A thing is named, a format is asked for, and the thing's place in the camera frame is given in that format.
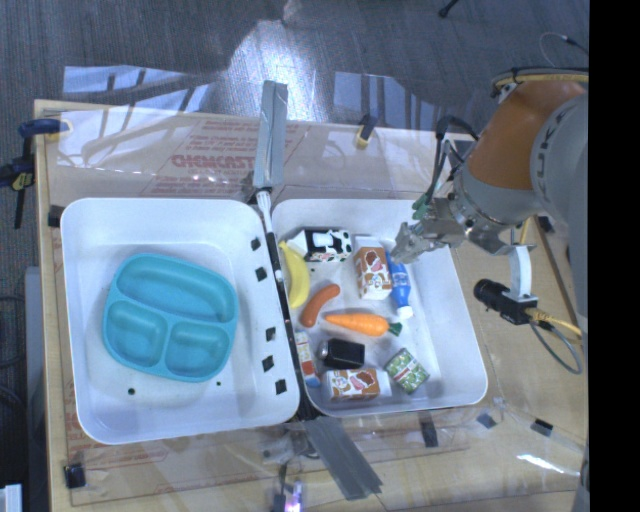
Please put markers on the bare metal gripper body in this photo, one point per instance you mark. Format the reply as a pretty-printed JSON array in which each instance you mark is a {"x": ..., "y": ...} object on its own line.
[{"x": 445, "y": 225}]

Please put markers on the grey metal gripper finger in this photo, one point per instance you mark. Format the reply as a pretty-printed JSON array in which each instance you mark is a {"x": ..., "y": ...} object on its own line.
[
  {"x": 411, "y": 232},
  {"x": 406, "y": 252}
]

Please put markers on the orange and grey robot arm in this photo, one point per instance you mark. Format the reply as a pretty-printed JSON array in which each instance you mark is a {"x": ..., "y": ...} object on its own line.
[{"x": 505, "y": 150}]

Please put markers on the blue and white bottle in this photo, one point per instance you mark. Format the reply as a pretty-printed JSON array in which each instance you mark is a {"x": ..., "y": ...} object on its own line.
[{"x": 401, "y": 290}]

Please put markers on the brown and white carton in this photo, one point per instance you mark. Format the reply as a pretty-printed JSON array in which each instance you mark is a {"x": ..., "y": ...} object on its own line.
[
  {"x": 355, "y": 385},
  {"x": 372, "y": 272}
]

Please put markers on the black and white cow carton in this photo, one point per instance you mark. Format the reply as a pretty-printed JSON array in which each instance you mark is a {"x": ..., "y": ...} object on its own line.
[{"x": 325, "y": 245}]

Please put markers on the orange carrot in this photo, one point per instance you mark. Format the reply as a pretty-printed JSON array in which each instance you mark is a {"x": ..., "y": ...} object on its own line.
[{"x": 360, "y": 323}]

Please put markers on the orange sausage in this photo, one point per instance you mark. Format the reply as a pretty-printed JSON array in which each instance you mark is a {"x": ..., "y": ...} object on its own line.
[{"x": 320, "y": 305}]

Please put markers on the white plastic tray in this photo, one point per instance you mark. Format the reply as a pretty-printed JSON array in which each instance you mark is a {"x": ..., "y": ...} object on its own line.
[
  {"x": 450, "y": 350},
  {"x": 165, "y": 220}
]

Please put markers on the yellow banana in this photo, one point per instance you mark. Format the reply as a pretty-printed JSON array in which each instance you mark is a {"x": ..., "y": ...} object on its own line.
[{"x": 297, "y": 275}]

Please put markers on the black box with silver cap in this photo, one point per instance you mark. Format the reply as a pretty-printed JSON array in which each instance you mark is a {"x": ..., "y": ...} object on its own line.
[{"x": 345, "y": 354}]

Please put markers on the green can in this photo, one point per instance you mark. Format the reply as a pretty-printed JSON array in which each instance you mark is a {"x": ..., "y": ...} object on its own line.
[{"x": 406, "y": 371}]

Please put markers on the white orange bottle blue cap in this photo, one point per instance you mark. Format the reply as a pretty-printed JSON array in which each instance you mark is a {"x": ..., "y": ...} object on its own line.
[{"x": 305, "y": 357}]

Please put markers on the brown cardboard board red print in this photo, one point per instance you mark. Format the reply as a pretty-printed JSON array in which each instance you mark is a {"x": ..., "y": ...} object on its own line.
[{"x": 220, "y": 160}]

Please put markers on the blue divided plate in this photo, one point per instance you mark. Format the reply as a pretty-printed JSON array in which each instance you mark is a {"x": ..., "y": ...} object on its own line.
[{"x": 170, "y": 315}]

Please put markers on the black cylinder on white bracket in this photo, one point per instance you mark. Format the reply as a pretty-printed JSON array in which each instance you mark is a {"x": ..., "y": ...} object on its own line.
[{"x": 505, "y": 300}]

